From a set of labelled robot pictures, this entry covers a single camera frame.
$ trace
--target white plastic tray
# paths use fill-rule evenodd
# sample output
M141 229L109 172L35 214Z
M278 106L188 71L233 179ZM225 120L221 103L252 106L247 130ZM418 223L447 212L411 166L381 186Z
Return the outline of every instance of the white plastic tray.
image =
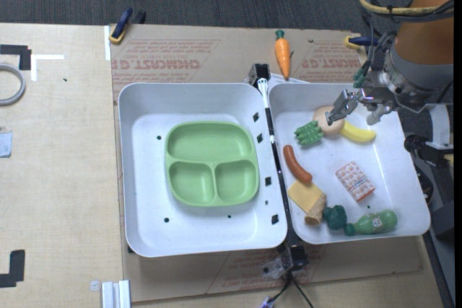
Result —
M330 230L326 222L320 226L308 226L303 210L289 200L295 231L311 244L424 234L430 227L430 213L411 155L404 148L405 138L397 113L387 114L381 122L370 126L377 133L371 143L358 144L340 133L324 136L311 146L301 146L295 139L295 129L310 122L318 107L332 105L342 89L354 91L351 84L278 84L270 90L274 135L286 187L295 181L282 153L282 148L290 144L298 162L313 175L313 182L327 195L327 206L345 207L348 222L355 222L364 214L393 209L398 224L389 233L348 237L343 230ZM368 128L366 117L369 114L364 106L359 105L347 120ZM335 171L352 160L375 186L374 192L360 202L350 196L335 176Z
M137 83L121 91L118 104L126 239L135 253L267 249L284 241L287 220L258 90L248 84ZM247 203L188 206L170 192L165 138L177 124L199 120L237 123L253 137L260 184Z

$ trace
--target yellow banana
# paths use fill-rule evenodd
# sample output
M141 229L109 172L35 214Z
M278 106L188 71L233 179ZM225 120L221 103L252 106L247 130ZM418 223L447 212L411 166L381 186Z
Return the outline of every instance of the yellow banana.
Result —
M344 127L340 130L340 133L350 140L358 141L360 143L365 143L375 138L374 130L365 130L364 128L356 127L347 120L345 120Z

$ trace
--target small patterned box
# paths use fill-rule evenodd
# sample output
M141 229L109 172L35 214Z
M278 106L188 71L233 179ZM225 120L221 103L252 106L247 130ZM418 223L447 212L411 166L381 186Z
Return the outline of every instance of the small patterned box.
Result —
M335 174L356 201L361 201L375 189L355 161L345 164Z

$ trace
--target wooden surface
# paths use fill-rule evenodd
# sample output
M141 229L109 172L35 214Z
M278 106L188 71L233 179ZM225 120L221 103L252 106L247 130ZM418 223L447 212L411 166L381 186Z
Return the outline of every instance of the wooden surface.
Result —
M34 54L64 55L62 60L38 61L36 82L25 72L25 96L0 107L0 126L13 132L12 155L0 159L0 273L7 273L12 250L26 252L25 280L0 289L0 306L99 307L100 293L90 289L92 281L123 278L104 27L2 24L0 43L28 45ZM417 272L312 283L303 290L316 308L442 307L422 238L416 241L422 261ZM266 295L278 291L136 306L259 307ZM308 304L291 286L276 306Z

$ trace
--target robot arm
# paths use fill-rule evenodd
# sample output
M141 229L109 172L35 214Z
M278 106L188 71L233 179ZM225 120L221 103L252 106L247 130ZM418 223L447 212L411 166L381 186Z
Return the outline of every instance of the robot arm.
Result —
M371 71L368 61L354 83L359 90L341 92L326 114L328 123L345 118L358 103L371 112L367 123L373 125L401 107L419 113L439 95L438 101L453 80L454 0L413 0L410 8L360 2L367 11L403 24L385 54L383 68Z

